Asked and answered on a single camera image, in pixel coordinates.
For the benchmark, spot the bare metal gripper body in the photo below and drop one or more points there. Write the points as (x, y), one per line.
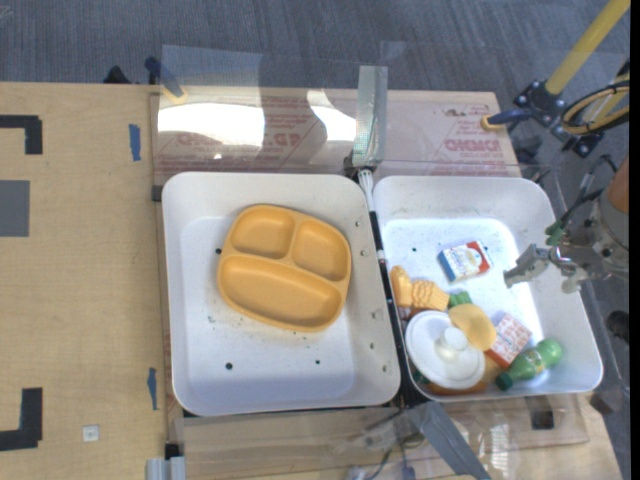
(595, 259)

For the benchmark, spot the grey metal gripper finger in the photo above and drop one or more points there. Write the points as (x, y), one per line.
(571, 282)
(526, 265)

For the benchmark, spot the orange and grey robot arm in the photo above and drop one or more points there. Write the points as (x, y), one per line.
(619, 193)

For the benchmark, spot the white plastic tray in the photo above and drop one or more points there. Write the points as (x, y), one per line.
(280, 368)
(540, 208)

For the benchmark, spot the white blue red carton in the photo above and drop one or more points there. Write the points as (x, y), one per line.
(465, 262)

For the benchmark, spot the red and white packet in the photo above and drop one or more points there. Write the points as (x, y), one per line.
(511, 338)

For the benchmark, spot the orange toy carrot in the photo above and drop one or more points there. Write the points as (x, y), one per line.
(472, 325)

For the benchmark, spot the green plastic bottle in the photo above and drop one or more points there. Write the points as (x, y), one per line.
(532, 363)

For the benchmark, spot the yellow toy corn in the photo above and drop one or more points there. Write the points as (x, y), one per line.
(417, 292)

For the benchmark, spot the white round lid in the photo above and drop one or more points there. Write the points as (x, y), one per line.
(435, 353)

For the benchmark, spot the thin black and white rod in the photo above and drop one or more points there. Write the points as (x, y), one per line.
(381, 253)

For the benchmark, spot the brown cardboard board red print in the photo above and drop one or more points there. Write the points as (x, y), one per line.
(450, 133)

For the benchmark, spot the orange divided plate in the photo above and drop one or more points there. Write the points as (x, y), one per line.
(285, 278)

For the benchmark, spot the black cylinder on white bracket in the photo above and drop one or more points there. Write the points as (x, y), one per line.
(620, 324)

